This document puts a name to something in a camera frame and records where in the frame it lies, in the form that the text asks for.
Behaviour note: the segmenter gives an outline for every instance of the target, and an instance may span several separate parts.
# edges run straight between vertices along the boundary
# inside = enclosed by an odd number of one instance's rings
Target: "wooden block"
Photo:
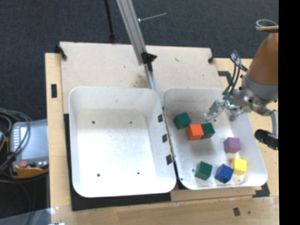
[[[212,165],[201,161],[196,168],[195,177],[207,180],[211,175]]]
[[[224,150],[226,153],[236,153],[240,150],[240,139],[237,137],[228,137],[224,141]]]
[[[230,167],[233,169],[234,174],[242,175],[247,171],[247,160],[235,157],[230,162]]]
[[[215,130],[210,122],[203,123],[203,124],[201,124],[201,126],[202,126],[202,129],[204,132],[204,136],[201,139],[211,138],[214,135]]]
[[[222,183],[228,182],[233,175],[233,169],[225,164],[222,164],[216,172],[215,179]]]
[[[201,124],[190,124],[187,128],[187,138],[192,140],[199,140],[204,136]]]
[[[176,115],[173,119],[173,122],[178,130],[186,128],[191,123],[191,119],[189,118],[186,112]]]

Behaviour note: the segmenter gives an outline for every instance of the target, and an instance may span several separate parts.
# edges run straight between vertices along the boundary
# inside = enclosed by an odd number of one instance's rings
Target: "black mount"
[[[152,62],[155,58],[157,58],[157,56],[147,52],[142,52],[141,56],[143,63],[148,65],[148,70],[153,72]]]
[[[60,45],[56,45],[55,46],[55,53],[60,53],[61,57],[63,58],[63,60],[67,59],[66,54],[64,53],[64,50],[62,49],[62,47]]]
[[[270,136],[271,133],[262,129],[259,129],[255,132],[255,138],[260,142],[266,144],[269,148],[273,150],[278,150],[278,138]]]

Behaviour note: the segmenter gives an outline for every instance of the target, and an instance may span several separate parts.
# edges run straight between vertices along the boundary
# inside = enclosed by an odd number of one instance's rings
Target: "wooden table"
[[[47,119],[49,127],[49,166],[50,166],[50,203],[52,208],[52,222],[65,222],[68,224],[246,224],[259,222],[259,224],[279,224],[279,187],[278,187],[278,151],[271,150],[264,144],[258,144],[263,156],[268,172],[269,197],[253,198],[257,191],[262,187],[243,187],[243,188],[221,188],[201,191],[179,190],[175,188],[171,191],[171,202],[154,203],[146,205],[109,207],[101,209],[72,211],[71,197],[68,180],[68,165],[65,140],[65,125],[63,114],[68,112],[66,106],[66,96],[72,86],[77,86],[78,82],[68,76],[72,69],[81,69],[82,64],[86,68],[100,66],[102,71],[110,66],[115,66],[119,59],[114,60],[115,56],[124,56],[122,61],[124,68],[127,66],[129,73],[131,69],[137,70],[142,77],[143,70],[136,64],[133,50],[130,45],[103,45],[103,44],[80,44],[64,43],[60,44],[68,56],[66,61],[61,59],[58,53],[45,54],[45,73],[46,73],[46,92],[47,92]],[[110,54],[103,59],[97,51]],[[214,59],[209,64],[208,58],[211,51],[208,48],[184,48],[184,47],[160,47],[147,46],[149,53],[158,55],[154,61],[154,72],[159,91],[167,89],[164,74],[168,71],[170,62],[177,63],[177,70],[180,74],[173,71],[172,77],[181,75],[182,79],[177,80],[175,87],[186,88],[217,88],[228,85],[226,77],[218,76],[217,71],[233,72],[233,64],[229,59]],[[242,59],[244,66],[248,67],[251,63],[249,59]],[[66,71],[72,64],[69,73]],[[193,78],[194,68],[197,72],[200,68],[203,74],[200,81],[195,82]],[[120,81],[119,76],[126,74],[123,70],[120,74],[114,72],[110,77],[110,83]],[[81,73],[82,79],[94,83],[90,76],[85,79],[84,72]],[[140,81],[132,82],[130,79],[123,79],[122,86],[140,87],[147,86],[145,78]],[[278,109],[278,104],[269,105],[270,109]],[[271,131],[270,117],[262,117],[254,112],[249,114],[249,119],[253,130],[265,129]]]

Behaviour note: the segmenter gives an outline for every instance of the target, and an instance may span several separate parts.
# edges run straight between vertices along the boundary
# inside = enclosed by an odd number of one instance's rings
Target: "black clamp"
[[[66,54],[64,53],[64,50],[61,48],[61,46],[56,45],[56,47],[55,47],[55,53],[60,53],[60,54],[61,54],[61,57],[63,58],[63,60],[66,60],[66,59],[67,59],[67,56],[66,56]]]
[[[157,58],[157,56],[147,52],[142,52],[141,56],[143,63],[148,65],[148,70],[153,72],[152,62],[155,58]]]

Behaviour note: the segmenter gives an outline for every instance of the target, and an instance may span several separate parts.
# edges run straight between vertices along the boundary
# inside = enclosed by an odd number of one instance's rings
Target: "metal rod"
[[[145,20],[148,20],[148,19],[152,19],[152,18],[156,18],[156,17],[160,17],[160,16],[164,16],[164,15],[167,15],[167,13],[162,13],[162,14],[151,16],[151,17],[145,17],[145,18],[142,18],[142,19],[138,18],[138,21],[140,23],[142,21],[145,21]]]

